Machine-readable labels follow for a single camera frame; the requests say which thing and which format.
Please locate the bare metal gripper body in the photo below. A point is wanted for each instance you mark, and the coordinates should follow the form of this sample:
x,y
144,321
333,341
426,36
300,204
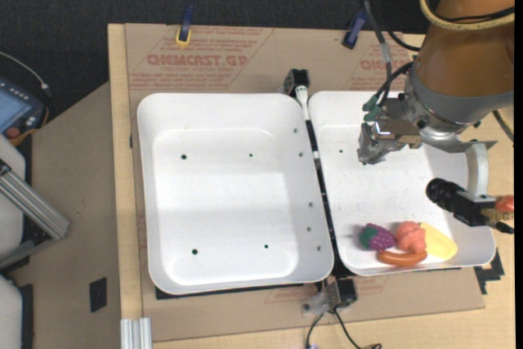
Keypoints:
x,y
398,128

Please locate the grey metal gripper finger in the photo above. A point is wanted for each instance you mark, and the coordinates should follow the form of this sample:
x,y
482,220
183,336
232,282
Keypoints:
x,y
365,147
380,151

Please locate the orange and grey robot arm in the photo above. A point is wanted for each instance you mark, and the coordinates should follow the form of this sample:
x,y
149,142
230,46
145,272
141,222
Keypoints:
x,y
466,53

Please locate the white plastic tray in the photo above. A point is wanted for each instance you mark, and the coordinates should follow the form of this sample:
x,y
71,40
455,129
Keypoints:
x,y
384,192
229,196

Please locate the thin black and white rod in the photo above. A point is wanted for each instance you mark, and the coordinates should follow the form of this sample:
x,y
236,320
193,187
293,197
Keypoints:
x,y
323,175

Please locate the purple toy grapes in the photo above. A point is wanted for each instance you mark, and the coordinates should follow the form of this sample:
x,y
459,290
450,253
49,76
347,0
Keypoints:
x,y
378,238

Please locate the pink toy shrimp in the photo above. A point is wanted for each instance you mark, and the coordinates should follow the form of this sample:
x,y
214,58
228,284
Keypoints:
x,y
410,235

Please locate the orange toy sausage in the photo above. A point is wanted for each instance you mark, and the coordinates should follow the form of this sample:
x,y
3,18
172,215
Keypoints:
x,y
402,258

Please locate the yellow toy lemon slice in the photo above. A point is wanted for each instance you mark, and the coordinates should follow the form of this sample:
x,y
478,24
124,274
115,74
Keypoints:
x,y
441,243

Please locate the brown cardboard board red print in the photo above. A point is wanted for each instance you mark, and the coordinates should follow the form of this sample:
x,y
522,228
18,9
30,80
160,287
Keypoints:
x,y
245,53

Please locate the black cylinder on white bracket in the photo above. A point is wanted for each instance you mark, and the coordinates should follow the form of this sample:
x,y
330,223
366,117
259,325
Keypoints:
x,y
470,206

